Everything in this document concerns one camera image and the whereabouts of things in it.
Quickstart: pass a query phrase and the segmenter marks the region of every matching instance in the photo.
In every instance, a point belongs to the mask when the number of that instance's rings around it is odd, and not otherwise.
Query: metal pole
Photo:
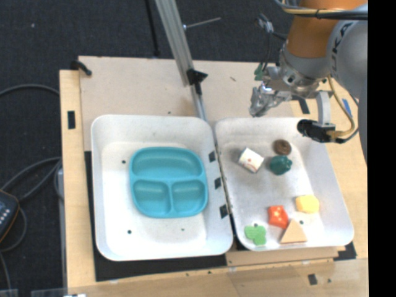
[[[186,34],[181,23],[179,11],[175,0],[155,0],[166,37],[170,44],[172,54],[176,60],[183,85],[191,85],[187,71],[194,69]],[[191,87],[192,98],[196,106],[198,117],[207,120],[202,95],[197,93],[195,87]]]

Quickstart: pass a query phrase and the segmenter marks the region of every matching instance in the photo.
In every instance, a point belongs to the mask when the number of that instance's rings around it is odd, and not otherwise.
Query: wooden triangle
[[[291,220],[285,233],[280,240],[281,244],[306,242],[308,239],[304,233],[303,228],[296,220]]]

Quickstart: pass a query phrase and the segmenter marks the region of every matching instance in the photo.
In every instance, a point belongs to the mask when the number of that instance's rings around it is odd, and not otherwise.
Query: green clover-shaped object
[[[265,238],[266,230],[262,225],[245,226],[245,235],[248,239],[253,240],[255,245],[264,245],[267,242]]]

